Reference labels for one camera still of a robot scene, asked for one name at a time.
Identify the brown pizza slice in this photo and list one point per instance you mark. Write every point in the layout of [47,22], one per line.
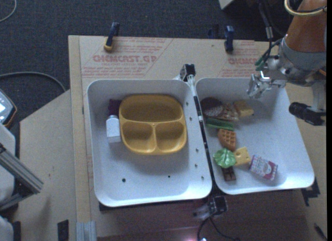
[229,113]

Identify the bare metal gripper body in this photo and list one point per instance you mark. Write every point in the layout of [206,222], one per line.
[282,72]

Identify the purple grapes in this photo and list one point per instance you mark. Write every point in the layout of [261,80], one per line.
[113,106]

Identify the yellow cheese wedge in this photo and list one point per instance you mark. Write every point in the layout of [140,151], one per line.
[242,156]

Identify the orange waffle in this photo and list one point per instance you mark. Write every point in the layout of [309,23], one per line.
[227,139]

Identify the black cylinder on white bracket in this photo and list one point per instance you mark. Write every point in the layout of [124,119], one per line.
[306,113]

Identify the pink and white carton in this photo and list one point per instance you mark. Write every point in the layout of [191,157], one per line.
[263,168]

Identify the green lettuce leaf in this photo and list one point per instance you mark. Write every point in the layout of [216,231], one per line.
[224,157]

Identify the green bean pods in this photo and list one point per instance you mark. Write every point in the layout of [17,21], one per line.
[220,124]

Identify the thin black and white rod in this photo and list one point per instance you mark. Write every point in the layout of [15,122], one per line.
[205,141]

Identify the yellow bread piece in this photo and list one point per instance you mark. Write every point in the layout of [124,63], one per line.
[243,109]

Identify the brown round biscuit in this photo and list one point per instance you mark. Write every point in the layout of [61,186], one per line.
[210,106]

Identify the white bottle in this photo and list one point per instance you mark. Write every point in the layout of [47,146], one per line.
[113,129]

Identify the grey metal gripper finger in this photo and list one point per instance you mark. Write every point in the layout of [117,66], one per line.
[252,85]
[264,87]

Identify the brown chocolate bar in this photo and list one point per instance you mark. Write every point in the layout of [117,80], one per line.
[228,174]

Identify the yellow divided plate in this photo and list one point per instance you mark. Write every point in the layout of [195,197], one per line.
[151,110]

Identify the white plastic tray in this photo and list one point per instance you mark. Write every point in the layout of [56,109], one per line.
[145,177]
[275,136]

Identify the brown cardboard board red print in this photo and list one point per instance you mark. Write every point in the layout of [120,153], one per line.
[155,61]

